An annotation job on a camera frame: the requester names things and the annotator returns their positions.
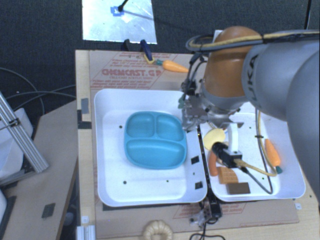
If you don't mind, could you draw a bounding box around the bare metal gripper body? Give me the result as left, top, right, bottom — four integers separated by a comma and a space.
180, 95, 245, 133

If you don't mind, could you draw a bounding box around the pale yellow round biscuit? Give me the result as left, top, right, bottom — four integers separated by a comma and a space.
202, 128, 227, 151

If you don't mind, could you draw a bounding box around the orange carrot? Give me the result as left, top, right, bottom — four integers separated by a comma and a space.
156, 59, 190, 74
264, 138, 284, 174

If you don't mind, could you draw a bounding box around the blue divided plate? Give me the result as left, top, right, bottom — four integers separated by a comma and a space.
123, 110, 188, 171

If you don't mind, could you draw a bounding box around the orange sausage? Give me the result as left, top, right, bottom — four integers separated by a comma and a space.
208, 150, 220, 177

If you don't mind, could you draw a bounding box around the white plastic tray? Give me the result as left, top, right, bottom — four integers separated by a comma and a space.
93, 88, 209, 208
199, 103, 307, 203

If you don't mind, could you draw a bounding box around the orange waffle biscuit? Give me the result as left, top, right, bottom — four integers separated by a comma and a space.
216, 166, 239, 185

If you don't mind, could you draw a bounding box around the brown cardboard board red print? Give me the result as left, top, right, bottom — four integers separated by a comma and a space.
88, 50, 300, 240

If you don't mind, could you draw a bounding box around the brown chocolate block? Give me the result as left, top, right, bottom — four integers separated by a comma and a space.
226, 182, 251, 196

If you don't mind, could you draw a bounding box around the black cylinder on white bracket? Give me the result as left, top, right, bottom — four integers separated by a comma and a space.
211, 122, 244, 170

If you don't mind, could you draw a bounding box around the black block with wires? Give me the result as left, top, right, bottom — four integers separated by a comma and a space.
208, 200, 223, 220

